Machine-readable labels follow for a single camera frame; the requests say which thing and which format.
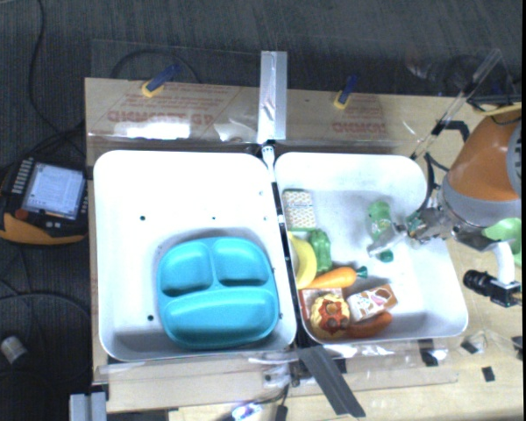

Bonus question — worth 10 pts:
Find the orange carrot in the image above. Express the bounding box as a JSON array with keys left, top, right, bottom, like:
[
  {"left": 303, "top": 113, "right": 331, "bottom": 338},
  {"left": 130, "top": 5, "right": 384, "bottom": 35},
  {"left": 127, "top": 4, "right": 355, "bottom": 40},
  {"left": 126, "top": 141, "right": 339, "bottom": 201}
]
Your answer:
[{"left": 298, "top": 265, "right": 370, "bottom": 291}]

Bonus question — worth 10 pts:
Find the yellow banana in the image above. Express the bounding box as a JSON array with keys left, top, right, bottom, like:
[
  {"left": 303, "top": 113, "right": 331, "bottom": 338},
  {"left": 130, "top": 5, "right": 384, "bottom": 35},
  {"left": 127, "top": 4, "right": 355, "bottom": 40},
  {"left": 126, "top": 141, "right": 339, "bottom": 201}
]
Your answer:
[{"left": 287, "top": 230, "right": 319, "bottom": 291}]

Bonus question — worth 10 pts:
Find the red sausage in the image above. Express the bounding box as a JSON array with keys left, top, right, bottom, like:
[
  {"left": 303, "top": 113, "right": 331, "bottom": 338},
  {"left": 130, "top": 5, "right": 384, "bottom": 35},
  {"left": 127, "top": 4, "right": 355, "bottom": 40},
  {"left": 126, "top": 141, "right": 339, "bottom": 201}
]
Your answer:
[{"left": 343, "top": 310, "right": 394, "bottom": 339}]

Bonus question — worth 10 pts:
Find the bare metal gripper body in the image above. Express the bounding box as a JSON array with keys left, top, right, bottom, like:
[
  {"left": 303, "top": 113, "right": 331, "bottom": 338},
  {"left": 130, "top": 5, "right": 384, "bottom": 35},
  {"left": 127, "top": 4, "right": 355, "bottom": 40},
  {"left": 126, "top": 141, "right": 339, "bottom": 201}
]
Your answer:
[{"left": 403, "top": 206, "right": 462, "bottom": 247}]

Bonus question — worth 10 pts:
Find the white and orange small carton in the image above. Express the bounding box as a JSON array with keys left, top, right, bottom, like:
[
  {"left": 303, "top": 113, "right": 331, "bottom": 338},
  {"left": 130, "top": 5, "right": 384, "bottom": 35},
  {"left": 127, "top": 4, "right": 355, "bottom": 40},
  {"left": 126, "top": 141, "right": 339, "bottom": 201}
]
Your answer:
[{"left": 345, "top": 283, "right": 399, "bottom": 323}]

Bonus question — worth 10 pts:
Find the red packet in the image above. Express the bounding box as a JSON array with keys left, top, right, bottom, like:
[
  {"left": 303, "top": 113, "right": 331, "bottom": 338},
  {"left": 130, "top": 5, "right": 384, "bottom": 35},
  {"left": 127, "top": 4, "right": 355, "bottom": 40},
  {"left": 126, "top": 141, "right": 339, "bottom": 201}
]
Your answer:
[{"left": 298, "top": 287, "right": 345, "bottom": 320}]

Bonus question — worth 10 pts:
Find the yellow pizza slice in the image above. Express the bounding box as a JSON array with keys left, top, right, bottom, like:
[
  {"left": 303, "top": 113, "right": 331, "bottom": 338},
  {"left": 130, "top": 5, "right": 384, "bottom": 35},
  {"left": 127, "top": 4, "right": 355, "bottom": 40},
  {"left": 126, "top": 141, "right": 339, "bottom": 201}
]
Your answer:
[{"left": 309, "top": 293, "right": 352, "bottom": 341}]

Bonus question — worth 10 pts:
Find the light green rounded object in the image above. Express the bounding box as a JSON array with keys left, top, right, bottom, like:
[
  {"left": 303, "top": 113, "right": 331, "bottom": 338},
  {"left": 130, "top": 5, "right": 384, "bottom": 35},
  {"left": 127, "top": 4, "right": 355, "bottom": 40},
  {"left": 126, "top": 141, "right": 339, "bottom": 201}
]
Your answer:
[{"left": 481, "top": 217, "right": 523, "bottom": 268}]

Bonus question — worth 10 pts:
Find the brown cardboard board red print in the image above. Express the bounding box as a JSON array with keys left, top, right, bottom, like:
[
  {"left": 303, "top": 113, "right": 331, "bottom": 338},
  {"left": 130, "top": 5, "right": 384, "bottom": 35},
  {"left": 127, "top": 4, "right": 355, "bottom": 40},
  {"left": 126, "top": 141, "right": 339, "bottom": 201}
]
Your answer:
[{"left": 83, "top": 76, "right": 523, "bottom": 414}]

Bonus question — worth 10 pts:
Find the white and orange patterned carton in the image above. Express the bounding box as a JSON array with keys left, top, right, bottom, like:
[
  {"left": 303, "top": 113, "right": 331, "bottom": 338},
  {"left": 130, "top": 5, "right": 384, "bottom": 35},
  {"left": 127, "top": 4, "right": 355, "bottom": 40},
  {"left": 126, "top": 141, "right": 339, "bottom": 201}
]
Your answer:
[{"left": 281, "top": 188, "right": 317, "bottom": 232}]

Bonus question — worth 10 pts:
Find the black cylinder on white bracket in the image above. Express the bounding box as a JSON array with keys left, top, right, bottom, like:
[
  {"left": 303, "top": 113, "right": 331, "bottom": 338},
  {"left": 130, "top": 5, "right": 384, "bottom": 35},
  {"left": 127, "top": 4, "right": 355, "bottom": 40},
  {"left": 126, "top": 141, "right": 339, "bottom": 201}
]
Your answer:
[{"left": 462, "top": 239, "right": 522, "bottom": 309}]

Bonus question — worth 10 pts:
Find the white plastic tray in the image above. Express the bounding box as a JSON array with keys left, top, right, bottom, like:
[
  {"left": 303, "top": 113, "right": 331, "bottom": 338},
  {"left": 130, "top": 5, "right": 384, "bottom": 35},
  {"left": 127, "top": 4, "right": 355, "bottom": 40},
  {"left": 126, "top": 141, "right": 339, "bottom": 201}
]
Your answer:
[
  {"left": 273, "top": 151, "right": 470, "bottom": 346},
  {"left": 92, "top": 148, "right": 298, "bottom": 363}
]

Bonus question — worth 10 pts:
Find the green plastic bottle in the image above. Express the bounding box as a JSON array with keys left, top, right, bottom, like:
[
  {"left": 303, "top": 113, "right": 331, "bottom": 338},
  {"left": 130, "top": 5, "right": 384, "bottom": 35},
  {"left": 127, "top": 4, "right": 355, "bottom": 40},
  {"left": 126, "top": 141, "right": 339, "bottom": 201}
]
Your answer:
[{"left": 366, "top": 200, "right": 396, "bottom": 264}]

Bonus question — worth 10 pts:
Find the blue divided plate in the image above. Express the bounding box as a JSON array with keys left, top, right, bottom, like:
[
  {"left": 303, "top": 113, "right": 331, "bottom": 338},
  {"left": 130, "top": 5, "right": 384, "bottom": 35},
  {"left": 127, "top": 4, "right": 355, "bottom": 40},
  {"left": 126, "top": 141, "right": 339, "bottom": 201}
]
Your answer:
[{"left": 155, "top": 235, "right": 281, "bottom": 352}]

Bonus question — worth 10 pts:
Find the grey metal cylinder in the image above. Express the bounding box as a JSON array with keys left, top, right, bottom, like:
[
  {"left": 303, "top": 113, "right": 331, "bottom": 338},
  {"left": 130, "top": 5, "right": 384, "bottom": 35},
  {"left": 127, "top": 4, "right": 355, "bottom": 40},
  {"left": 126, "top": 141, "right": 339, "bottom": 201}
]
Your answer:
[{"left": 0, "top": 334, "right": 29, "bottom": 365}]

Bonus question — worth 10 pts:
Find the green toy pepper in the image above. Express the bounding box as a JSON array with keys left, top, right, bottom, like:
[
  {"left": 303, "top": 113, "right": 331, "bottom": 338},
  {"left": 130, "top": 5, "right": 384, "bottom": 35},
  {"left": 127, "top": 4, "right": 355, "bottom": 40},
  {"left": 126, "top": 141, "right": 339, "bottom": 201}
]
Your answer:
[{"left": 308, "top": 228, "right": 334, "bottom": 275}]

